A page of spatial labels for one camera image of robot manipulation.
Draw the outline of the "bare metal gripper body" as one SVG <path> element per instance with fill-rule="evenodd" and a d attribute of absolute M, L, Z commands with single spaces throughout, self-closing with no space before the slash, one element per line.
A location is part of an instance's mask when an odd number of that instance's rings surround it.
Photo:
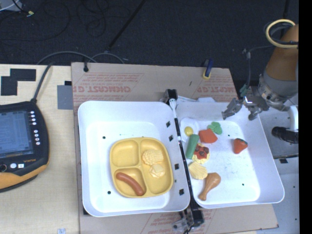
<path fill-rule="evenodd" d="M 292 87 L 286 84 L 259 84 L 243 86 L 243 104 L 252 112 L 267 111 L 269 108 L 287 111 L 285 102 L 292 97 Z"/>

